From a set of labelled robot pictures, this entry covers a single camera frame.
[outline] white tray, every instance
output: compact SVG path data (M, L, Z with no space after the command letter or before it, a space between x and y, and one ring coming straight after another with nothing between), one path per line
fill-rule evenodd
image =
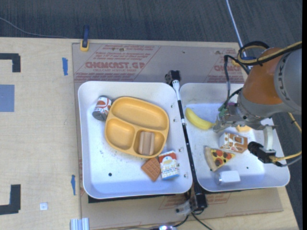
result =
M105 123L96 120L92 112L100 95L110 99L130 96L163 108L170 125L162 152L174 150L180 176L171 180L152 182L141 170L146 159L112 148L104 137ZM93 198L106 199L126 196L180 194L192 186L189 157L180 119L175 91L165 83L89 81L78 90L83 186Z
M242 87L242 84L232 84L231 92ZM187 107L191 108L201 118L215 122L218 108L225 101L227 96L226 84L219 83L187 83L180 88L182 106L185 112ZM246 190L266 187L285 186L290 180L288 167L277 167L273 164L264 164L248 150L242 154L236 153L237 158L232 159L227 165L224 165L216 172L210 171L204 157L204 146L219 148L220 133L215 133L212 128L201 130L196 128L187 119L187 132L189 143L193 154L193 160L196 175L200 185L210 192ZM273 125L271 119L266 119L262 124ZM235 127L227 128L225 131L238 134ZM240 133L251 141L264 144L263 131L252 130ZM276 150L277 157L283 157L283 151L276 133L273 131L273 149ZM237 171L240 182L232 184L217 184L215 182L215 173L222 171Z

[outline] wire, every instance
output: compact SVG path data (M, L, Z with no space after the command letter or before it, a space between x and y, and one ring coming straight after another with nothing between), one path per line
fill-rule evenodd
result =
M252 42L249 42L247 44L245 44L244 46L242 46L238 53L244 51L245 49L247 48L254 48L254 47L257 47L257 48L262 48L262 49L268 49L270 46L268 46L266 43L262 42L262 41L252 41Z
M280 166L280 167L290 166L290 165L296 163L297 161L299 161L299 160L301 160L301 159L302 159L302 156L299 156L299 157L297 157L296 159L294 159L293 161L287 162L287 163L285 163L285 164L276 162L276 165L278 165L278 166Z
M248 65L248 66L261 65L262 63L267 62L267 61L269 61L271 59L274 59L274 58L276 58L278 56L281 56L281 55L283 55L285 53L288 53L288 52L291 52L291 51L294 51L296 49L301 48L302 47L302 41L299 41L299 42L294 43L292 45L289 45L289 46L287 46L285 48L282 48L282 49L280 49L280 50L278 50L278 51L276 51L276 52L274 52L274 53L272 53L270 55L263 56L263 57L260 57L260 58L257 58L257 59L244 60L242 58L242 53L245 52L245 50L251 49L251 48L259 48L259 47L263 48L263 46L260 46L260 45L257 45L257 44L254 44L254 45L251 44L249 46L246 46L246 47L243 47L243 48L239 49L239 53L238 53L238 56L237 56L238 61L241 64Z
M292 123L295 124L295 126L298 128L298 130L300 131L300 133L302 133L302 128L299 126L299 124L297 123L296 119L293 117L292 113L288 113L288 115L290 116ZM287 164L279 164L279 166L284 167L284 166L288 166L291 165L297 161L299 161L301 159L301 155L302 155L302 151L296 153L296 154L292 154L289 156L285 156L285 157L276 157L276 156L270 156L270 159L272 160L272 162L278 162L281 160L287 160L287 159L293 159L296 158L298 156L300 156L299 158L287 163Z
M234 93L232 93L232 95L230 95L230 79L229 79L228 70L227 70L228 58L231 58L236 63L238 63L243 68L243 70L247 74L249 74L249 70L244 65L242 65L237 59L235 59L233 56L230 56L230 55L224 55L224 72L225 72L226 82L227 82L227 98L226 98L226 101L223 104L224 107L226 107L228 105L230 98L233 97L236 93L240 92L240 90L241 90L241 89L237 90Z
M182 222L178 223L177 225L174 225L173 227L176 228L176 227L181 226L183 223L185 223L187 221L188 218L189 218L189 215L187 215L186 218Z
M203 223L201 220L199 220L194 213L192 213L192 216L203 226L205 226L209 230L213 230L212 228L208 227L205 223Z
M302 133L302 128L300 127L300 125L298 125L296 119L293 117L292 113L288 113L290 118L292 119L292 123L295 124L295 126L298 128L298 130Z
M200 210L199 212L196 212L195 210L193 211L193 214L194 215L200 215L203 211L204 211L205 209L202 209L202 210Z
M9 25L13 26L14 28L16 28L17 30L23 32L23 33L26 33L26 34L29 34L29 35L33 35L33 36L42 36L42 37L53 37L53 38L65 38L65 39L68 39L68 37L63 37L63 36L52 36L52 35L42 35L42 34L36 34L36 33L30 33L30 32L26 32L24 31L23 29L17 27L16 25L12 24L11 22L7 21L6 19L3 19L0 17L0 20L8 23Z
M235 92L233 92L228 98L227 100L223 103L222 106L226 107L228 105L228 102L230 101L230 99L235 95L235 94L239 94L241 92L242 88L236 90Z
M240 47L242 47L243 44L242 44L242 41L241 41L241 38L240 38L240 35L239 35L239 31L238 31L238 29L237 29L237 27L236 27L236 22L235 22L235 20L234 20L233 15L232 15L232 12L231 12L230 5L229 5L229 1L228 1L228 0L226 0L226 4L227 4L227 8L228 8L228 11L229 11L229 14L230 14L232 23L233 23L234 28L235 28L235 31L236 31L236 36L238 37L238 40L239 40Z

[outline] blue square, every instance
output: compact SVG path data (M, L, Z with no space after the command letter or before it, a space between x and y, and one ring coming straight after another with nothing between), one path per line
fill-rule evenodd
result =
M0 112L14 112L15 85L0 84Z

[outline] blue tape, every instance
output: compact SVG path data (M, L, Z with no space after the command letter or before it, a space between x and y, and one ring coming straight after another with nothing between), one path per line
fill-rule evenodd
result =
M0 84L0 112L14 112L15 85Z
M63 62L63 72L64 72L64 76L68 75L68 60L66 58L62 58L62 62Z
M75 181L74 175L71 176L71 186L72 186L73 194L76 195L76 181Z

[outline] toy pizza slice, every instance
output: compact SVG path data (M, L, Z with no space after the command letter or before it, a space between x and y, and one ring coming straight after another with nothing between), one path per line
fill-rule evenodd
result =
M224 166L235 154L210 147L205 147L205 158L209 168L214 172Z

